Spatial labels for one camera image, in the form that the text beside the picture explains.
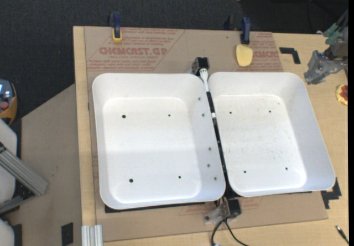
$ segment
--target black fabric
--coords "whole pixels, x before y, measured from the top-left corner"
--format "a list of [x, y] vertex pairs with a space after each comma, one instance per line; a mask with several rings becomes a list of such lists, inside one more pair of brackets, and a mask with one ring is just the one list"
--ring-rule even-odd
[[[326, 5], [338, 17], [346, 7]], [[251, 30], [313, 33], [335, 21], [309, 0], [0, 0], [0, 77], [15, 85], [18, 117], [75, 82], [72, 27], [105, 26], [110, 11], [123, 27], [222, 30], [233, 15], [236, 27], [247, 16]]]

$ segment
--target wooden table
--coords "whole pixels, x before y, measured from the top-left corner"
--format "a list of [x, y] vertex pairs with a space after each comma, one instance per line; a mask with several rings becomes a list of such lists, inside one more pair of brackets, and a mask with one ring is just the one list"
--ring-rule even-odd
[[[307, 63], [313, 50], [324, 51], [326, 45], [321, 35], [274, 34], [277, 47], [295, 48], [301, 64], [294, 64], [291, 55], [280, 54], [283, 70], [293, 72], [304, 79]], [[77, 120], [79, 135], [80, 181], [82, 224], [96, 224], [95, 197], [90, 142], [90, 121], [87, 110], [88, 93], [86, 77], [84, 27], [74, 27], [74, 54], [76, 76]], [[329, 219], [305, 223], [243, 228], [235, 231], [236, 237], [248, 245], [346, 245], [335, 226], [349, 234], [348, 213], [348, 114], [347, 106], [337, 102], [336, 86], [347, 84], [344, 71], [330, 75], [318, 85], [306, 85], [313, 109], [327, 146], [342, 197], [330, 201]], [[171, 235], [105, 243], [105, 245], [210, 245], [210, 232]], [[215, 241], [223, 246], [237, 245], [228, 231], [218, 231]]]

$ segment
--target black cable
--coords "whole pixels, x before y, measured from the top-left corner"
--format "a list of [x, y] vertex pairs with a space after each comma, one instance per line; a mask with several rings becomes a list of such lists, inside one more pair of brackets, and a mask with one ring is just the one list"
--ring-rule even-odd
[[226, 227], [227, 227], [228, 230], [230, 231], [231, 236], [234, 238], [234, 240], [236, 240], [239, 244], [241, 244], [241, 245], [243, 245], [243, 246], [248, 246], [247, 244], [242, 243], [240, 240], [238, 240], [238, 239], [236, 238], [236, 236], [233, 234], [233, 232], [232, 232], [230, 226], [228, 226], [227, 218], [224, 219], [224, 220], [222, 220], [221, 222], [219, 222], [217, 225], [215, 225], [215, 228], [214, 228], [214, 230], [212, 231], [212, 234], [211, 234], [211, 246], [214, 246], [214, 245], [215, 245], [215, 242], [214, 242], [214, 235], [215, 235], [216, 231], [218, 230], [218, 228], [220, 227], [220, 225], [221, 225], [222, 223], [225, 223], [225, 224], [226, 224]]

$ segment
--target black carpet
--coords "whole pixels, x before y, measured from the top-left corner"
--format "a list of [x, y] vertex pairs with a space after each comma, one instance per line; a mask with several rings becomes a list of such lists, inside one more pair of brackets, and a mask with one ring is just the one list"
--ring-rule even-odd
[[124, 27], [223, 29], [233, 15], [251, 29], [282, 33], [325, 30], [347, 0], [0, 0], [0, 78], [14, 83], [18, 117], [72, 85], [74, 25], [107, 25], [110, 11]]

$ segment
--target wire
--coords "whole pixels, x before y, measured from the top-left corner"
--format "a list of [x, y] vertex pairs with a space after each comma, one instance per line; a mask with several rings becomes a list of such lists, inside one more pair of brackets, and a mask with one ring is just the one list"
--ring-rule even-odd
[[227, 218], [224, 219], [224, 220], [222, 220], [222, 221], [220, 221], [220, 222], [218, 222], [218, 224], [215, 225], [215, 228], [214, 228], [214, 230], [212, 231], [212, 234], [211, 234], [211, 245], [212, 245], [212, 246], [215, 246], [215, 243], [214, 243], [214, 235], [215, 235], [216, 231], [218, 230], [218, 228], [220, 227], [220, 225], [221, 225], [222, 223], [225, 223], [225, 224], [226, 224], [226, 226], [227, 226], [227, 228], [228, 228], [228, 231], [230, 231], [231, 236], [234, 238], [234, 240], [236, 240], [239, 244], [241, 244], [241, 245], [243, 245], [243, 246], [248, 246], [247, 244], [242, 243], [240, 240], [238, 240], [238, 239], [236, 238], [236, 236], [233, 234], [233, 232], [232, 232], [230, 226], [229, 226], [228, 223], [227, 223]]

